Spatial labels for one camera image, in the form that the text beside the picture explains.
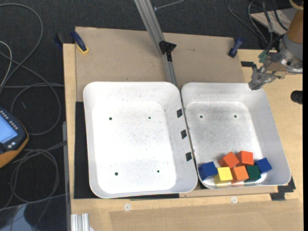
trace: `empty tray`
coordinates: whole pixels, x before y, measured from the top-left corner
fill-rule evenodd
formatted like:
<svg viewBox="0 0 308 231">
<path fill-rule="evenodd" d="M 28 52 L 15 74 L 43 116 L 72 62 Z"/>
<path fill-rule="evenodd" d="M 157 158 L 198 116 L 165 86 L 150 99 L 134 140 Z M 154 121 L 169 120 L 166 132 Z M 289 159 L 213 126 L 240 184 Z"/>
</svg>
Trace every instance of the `empty tray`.
<svg viewBox="0 0 308 231">
<path fill-rule="evenodd" d="M 197 174 L 179 90 L 167 82 L 92 82 L 83 92 L 89 177 L 101 198 L 184 193 Z"/>
<path fill-rule="evenodd" d="M 221 157 L 244 150 L 253 152 L 255 160 L 266 157 L 273 168 L 252 183 L 216 185 L 214 179 L 200 179 L 206 187 L 218 189 L 289 182 L 290 168 L 263 89 L 252 91 L 244 83 L 188 83 L 181 93 L 198 167 L 210 161 L 219 167 Z"/>
</svg>

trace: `dark green cube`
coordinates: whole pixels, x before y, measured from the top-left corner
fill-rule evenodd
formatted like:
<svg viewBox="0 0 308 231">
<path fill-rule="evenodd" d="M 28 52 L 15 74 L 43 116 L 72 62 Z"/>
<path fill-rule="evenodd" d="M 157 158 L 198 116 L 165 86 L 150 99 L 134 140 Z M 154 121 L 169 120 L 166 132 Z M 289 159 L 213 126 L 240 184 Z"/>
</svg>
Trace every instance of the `dark green cube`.
<svg viewBox="0 0 308 231">
<path fill-rule="evenodd" d="M 249 176 L 248 180 L 245 180 L 245 182 L 253 182 L 261 178 L 260 169 L 258 166 L 246 166 L 246 170 Z"/>
</svg>

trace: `handheld device with screen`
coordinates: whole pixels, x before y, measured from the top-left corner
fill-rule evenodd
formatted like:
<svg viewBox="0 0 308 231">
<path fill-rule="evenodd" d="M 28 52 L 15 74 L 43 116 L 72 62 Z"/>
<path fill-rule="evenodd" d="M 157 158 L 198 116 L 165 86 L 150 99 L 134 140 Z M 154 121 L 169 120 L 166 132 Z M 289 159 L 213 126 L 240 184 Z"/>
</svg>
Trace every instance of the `handheld device with screen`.
<svg viewBox="0 0 308 231">
<path fill-rule="evenodd" d="M 0 106 L 0 168 L 16 157 L 28 140 L 29 135 L 20 121 Z"/>
</svg>

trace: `black floor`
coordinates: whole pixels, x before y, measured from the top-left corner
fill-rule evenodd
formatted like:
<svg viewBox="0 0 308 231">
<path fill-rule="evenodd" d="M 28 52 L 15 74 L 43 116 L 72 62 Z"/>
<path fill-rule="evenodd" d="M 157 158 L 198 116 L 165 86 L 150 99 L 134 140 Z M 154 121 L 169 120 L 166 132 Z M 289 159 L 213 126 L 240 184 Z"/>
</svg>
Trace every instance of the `black floor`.
<svg viewBox="0 0 308 231">
<path fill-rule="evenodd" d="M 153 6 L 160 7 L 179 0 L 151 0 Z M 288 0 L 273 0 L 277 8 L 290 7 Z M 47 81 L 63 84 L 62 52 L 54 43 L 54 36 L 61 32 L 65 41 L 71 42 L 69 32 L 74 26 L 91 26 L 104 28 L 145 30 L 133 0 L 0 0 L 0 40 L 7 43 L 17 62 L 31 52 L 40 34 L 39 20 L 26 8 L 6 3 L 19 3 L 31 7 L 44 23 L 44 32 L 40 45 L 24 62 L 24 65 L 42 75 Z M 247 0 L 230 0 L 232 8 L 247 20 Z M 253 7 L 252 12 L 260 12 Z M 244 38 L 242 48 L 261 49 L 260 43 L 251 31 L 236 20 L 227 10 L 224 0 L 184 0 L 173 6 L 161 8 L 157 12 L 164 32 L 198 34 L 209 36 Z M 266 29 L 260 27 L 266 37 Z M 8 50 L 0 44 L 0 51 L 9 55 Z M 4 77 L 9 61 L 0 56 L 0 82 Z M 7 81 L 7 86 L 32 85 L 42 82 L 40 78 L 25 69 L 18 69 Z M 55 128 L 41 136 L 30 136 L 27 149 L 47 149 L 63 140 L 62 123 L 65 121 L 64 89 L 55 87 L 61 103 L 61 113 L 57 99 L 50 88 L 31 88 L 16 100 L 13 113 L 30 133 Z M 5 88 L 0 94 L 0 106 L 10 110 L 15 97 L 21 89 Z M 22 152 L 18 158 L 25 156 Z M 52 152 L 60 175 L 60 183 L 54 195 L 65 192 L 64 160 L 62 148 Z M 0 169 L 0 208 L 12 195 L 10 180 L 18 163 L 9 164 Z M 15 191 L 25 200 L 43 199 L 50 195 L 55 181 L 55 166 L 43 156 L 36 156 L 21 165 L 17 175 Z M 9 206 L 23 203 L 15 196 Z"/>
</svg>

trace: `block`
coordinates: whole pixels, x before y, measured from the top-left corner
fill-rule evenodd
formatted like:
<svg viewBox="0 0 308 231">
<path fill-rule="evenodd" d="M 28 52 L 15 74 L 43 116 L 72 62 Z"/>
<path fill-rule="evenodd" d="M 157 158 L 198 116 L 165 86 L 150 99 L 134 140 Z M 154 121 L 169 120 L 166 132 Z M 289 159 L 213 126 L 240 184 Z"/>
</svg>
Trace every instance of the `block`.
<svg viewBox="0 0 308 231">
<path fill-rule="evenodd" d="M 253 181 L 257 181 L 258 179 L 261 178 L 261 173 L 259 170 L 259 167 L 256 165 L 253 166 L 245 166 L 249 179 L 245 180 L 245 182 L 253 182 Z"/>
<path fill-rule="evenodd" d="M 225 184 L 233 180 L 229 167 L 218 167 L 217 171 L 218 174 L 214 177 L 214 182 L 216 185 Z"/>
<path fill-rule="evenodd" d="M 237 167 L 232 168 L 231 174 L 233 177 L 233 180 L 231 181 L 231 183 L 244 182 L 245 180 L 249 179 L 245 166 L 237 166 Z"/>
<path fill-rule="evenodd" d="M 222 159 L 220 159 L 218 163 L 222 167 L 233 168 L 234 166 L 238 165 L 240 161 L 237 159 L 233 152 L 229 152 Z"/>
<path fill-rule="evenodd" d="M 199 175 L 201 177 L 201 180 L 205 180 L 206 178 L 210 178 L 214 175 L 218 174 L 217 168 L 214 164 L 214 162 L 208 162 L 205 164 L 202 164 L 198 167 Z"/>
<path fill-rule="evenodd" d="M 264 157 L 260 160 L 255 161 L 255 165 L 259 167 L 261 174 L 268 172 L 272 169 L 270 163 L 268 162 L 267 158 Z"/>
<path fill-rule="evenodd" d="M 240 151 L 236 154 L 236 157 L 240 161 L 238 166 L 254 165 L 254 154 L 252 152 Z"/>
</svg>

